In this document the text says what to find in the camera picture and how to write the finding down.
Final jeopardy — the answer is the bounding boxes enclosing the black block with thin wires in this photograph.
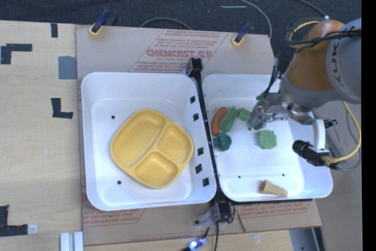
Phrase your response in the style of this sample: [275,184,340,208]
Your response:
[209,200,235,223]
[184,57,204,78]

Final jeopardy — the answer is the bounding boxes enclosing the thin black rod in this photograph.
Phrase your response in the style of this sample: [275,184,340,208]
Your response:
[192,75,226,204]

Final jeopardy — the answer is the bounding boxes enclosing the dark green toy broccoli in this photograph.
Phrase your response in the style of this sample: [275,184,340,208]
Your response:
[212,132,233,152]

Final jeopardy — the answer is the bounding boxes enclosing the tan toy ice cream cone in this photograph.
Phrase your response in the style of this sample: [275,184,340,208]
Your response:
[258,179,288,197]

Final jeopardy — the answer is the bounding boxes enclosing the white plastic tray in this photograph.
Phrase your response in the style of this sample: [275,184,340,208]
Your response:
[202,73,334,203]
[80,71,217,212]

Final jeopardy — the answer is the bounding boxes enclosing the orange toy sausage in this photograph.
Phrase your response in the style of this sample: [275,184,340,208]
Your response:
[210,106,229,137]

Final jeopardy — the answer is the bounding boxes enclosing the green toy grapes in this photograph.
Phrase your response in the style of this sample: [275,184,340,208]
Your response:
[258,129,278,150]

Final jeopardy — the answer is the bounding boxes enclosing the green toy cucumber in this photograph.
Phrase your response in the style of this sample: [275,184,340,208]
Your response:
[219,105,239,133]

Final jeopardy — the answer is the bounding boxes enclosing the yellow divided plate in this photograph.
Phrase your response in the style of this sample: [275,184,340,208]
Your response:
[109,108,195,190]

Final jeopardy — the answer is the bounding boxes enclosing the black cylinder on white bracket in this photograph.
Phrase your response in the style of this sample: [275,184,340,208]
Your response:
[291,117,331,168]

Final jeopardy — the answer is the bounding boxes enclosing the brown cardboard board red print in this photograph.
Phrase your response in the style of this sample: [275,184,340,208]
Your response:
[75,25,323,246]

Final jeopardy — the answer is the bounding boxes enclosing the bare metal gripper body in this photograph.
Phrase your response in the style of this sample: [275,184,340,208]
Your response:
[256,92,314,126]

